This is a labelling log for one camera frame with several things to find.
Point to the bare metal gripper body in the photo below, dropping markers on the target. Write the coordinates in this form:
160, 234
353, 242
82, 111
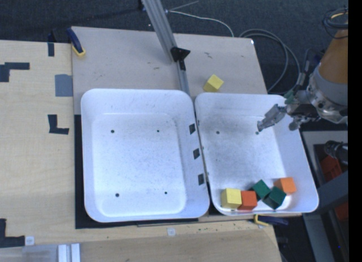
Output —
305, 108

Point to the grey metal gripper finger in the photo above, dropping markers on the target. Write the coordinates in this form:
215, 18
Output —
272, 117
294, 123

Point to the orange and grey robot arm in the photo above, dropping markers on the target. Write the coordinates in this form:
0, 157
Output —
335, 57

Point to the white plastic tray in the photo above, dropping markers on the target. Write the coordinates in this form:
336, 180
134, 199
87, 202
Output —
240, 153
141, 156

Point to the light orange cube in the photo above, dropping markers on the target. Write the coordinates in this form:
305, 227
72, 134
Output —
286, 185

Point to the yellow cube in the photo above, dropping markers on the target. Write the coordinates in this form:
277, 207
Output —
231, 198
213, 83

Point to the green cube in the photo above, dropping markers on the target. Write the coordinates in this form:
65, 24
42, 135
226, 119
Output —
261, 188
275, 197

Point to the dark orange cube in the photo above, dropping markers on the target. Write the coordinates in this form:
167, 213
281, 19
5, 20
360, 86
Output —
248, 200

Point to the pale wood board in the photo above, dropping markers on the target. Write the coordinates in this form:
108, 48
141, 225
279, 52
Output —
127, 60

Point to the black cylinder on white bracket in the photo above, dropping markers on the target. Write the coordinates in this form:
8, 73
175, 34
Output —
336, 150

